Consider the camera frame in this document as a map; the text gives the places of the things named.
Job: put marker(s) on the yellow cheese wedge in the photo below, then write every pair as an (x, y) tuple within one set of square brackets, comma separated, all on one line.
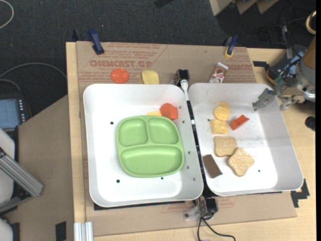
[(154, 113)]

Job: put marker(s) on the white plastic tray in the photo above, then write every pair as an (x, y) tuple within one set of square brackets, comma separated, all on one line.
[(270, 144), (140, 189)]

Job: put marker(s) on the orange wedge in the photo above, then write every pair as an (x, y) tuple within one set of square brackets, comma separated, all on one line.
[(238, 123)]

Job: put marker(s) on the white and brown carton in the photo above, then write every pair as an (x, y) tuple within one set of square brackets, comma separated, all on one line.
[(218, 73)]

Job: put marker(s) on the green divided plate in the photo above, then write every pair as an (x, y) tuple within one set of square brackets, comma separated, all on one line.
[(150, 157)]

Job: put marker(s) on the pale yellow block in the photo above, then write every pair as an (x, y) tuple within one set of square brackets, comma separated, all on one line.
[(150, 77)]

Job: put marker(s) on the yellow cheese block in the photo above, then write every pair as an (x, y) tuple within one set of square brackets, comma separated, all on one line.
[(219, 127)]

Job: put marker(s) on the brown cardboard board red print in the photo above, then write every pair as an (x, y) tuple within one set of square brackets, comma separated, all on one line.
[(140, 222)]

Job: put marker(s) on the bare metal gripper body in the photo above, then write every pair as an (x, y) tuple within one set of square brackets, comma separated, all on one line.
[(293, 93)]

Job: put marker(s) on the yellow corn cob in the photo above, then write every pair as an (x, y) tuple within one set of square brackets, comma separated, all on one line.
[(222, 111)]

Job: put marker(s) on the orange round disc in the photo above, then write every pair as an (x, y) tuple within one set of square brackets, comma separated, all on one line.
[(120, 75)]

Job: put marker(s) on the brown chocolate bar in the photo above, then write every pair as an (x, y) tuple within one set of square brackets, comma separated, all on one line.
[(212, 166)]

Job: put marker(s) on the thin black and white rod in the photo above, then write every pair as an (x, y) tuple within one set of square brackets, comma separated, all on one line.
[(193, 124)]

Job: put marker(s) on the beige toast slice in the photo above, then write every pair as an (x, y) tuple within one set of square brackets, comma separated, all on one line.
[(225, 146), (240, 162)]

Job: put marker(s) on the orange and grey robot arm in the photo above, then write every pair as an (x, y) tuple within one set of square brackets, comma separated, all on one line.
[(310, 59)]

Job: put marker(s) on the orange toy carrot piece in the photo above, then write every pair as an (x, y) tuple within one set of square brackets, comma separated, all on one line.
[(169, 111)]

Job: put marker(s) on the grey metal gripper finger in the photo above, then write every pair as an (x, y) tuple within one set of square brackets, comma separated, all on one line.
[(286, 102), (264, 100)]

